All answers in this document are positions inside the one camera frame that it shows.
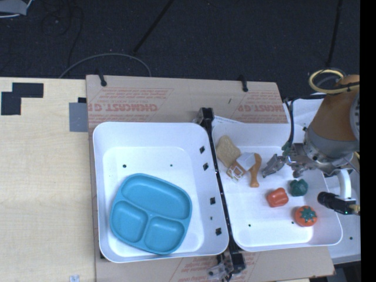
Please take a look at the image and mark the brown cardboard board red print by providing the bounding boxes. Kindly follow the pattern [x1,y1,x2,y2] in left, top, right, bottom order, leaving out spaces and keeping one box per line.
[85,74,336,282]

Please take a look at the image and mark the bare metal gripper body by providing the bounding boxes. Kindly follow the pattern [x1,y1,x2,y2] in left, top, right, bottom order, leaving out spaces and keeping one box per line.
[286,142,354,177]

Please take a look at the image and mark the black cylinder on white bracket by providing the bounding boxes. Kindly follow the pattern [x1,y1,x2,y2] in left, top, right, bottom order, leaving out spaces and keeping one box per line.
[317,169,358,216]

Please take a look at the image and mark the blue divided plate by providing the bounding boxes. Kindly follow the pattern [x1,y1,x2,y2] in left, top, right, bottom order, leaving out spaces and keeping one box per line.
[109,173,193,256]

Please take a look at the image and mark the tan toast slice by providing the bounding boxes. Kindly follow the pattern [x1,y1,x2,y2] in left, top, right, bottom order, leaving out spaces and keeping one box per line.
[216,135,242,169]

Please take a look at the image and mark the thin black rod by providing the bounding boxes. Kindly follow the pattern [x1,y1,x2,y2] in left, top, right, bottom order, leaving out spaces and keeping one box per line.
[204,118,237,256]

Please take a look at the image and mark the tan toy drumstick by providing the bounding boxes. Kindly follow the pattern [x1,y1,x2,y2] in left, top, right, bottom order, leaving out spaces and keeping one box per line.
[249,153,263,189]

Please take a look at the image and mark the orange toy tomato green top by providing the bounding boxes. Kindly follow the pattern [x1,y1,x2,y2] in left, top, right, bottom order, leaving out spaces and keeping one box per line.
[294,205,318,227]

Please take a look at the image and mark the black block with thin wires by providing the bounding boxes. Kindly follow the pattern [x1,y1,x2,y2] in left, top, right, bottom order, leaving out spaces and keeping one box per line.
[197,107,215,127]
[229,252,246,273]

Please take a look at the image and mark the green toy bell pepper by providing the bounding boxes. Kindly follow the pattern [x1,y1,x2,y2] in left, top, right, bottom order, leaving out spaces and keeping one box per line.
[288,179,309,197]

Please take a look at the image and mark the orange toy bell pepper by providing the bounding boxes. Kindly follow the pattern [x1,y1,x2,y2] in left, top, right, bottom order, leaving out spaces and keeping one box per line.
[266,187,290,209]

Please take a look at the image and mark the white plastic tray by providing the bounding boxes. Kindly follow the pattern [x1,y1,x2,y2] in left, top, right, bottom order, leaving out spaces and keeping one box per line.
[211,122,344,253]
[92,121,230,264]

